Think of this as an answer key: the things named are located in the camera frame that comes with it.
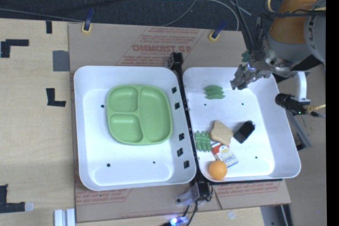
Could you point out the green pea pods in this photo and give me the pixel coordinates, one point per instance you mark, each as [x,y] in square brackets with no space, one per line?
[202,140]
[214,92]

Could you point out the green divided plate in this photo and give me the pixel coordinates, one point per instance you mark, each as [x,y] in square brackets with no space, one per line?
[139,114]

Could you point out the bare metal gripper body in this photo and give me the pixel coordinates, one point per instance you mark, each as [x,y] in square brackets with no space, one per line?
[267,64]

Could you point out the black cylinder on white bracket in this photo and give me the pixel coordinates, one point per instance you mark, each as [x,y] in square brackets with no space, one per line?
[291,99]

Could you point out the tan bread slice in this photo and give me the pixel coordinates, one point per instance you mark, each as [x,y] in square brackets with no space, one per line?
[220,133]

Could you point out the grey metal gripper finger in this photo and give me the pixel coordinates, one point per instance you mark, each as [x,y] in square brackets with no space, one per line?
[245,80]
[236,77]

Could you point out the red and white carton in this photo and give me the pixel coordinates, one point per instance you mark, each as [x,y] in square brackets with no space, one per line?
[225,154]

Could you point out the orange ball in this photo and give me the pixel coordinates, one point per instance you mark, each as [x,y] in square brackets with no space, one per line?
[217,170]

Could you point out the white plastic tray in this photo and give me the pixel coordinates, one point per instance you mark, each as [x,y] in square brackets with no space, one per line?
[95,166]
[259,140]

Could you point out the black box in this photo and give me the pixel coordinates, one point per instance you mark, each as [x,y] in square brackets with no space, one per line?
[243,131]

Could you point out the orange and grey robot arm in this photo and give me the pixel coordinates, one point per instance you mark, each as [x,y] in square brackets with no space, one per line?
[296,21]

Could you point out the brown cardboard board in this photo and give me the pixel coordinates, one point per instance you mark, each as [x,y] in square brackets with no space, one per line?
[159,45]

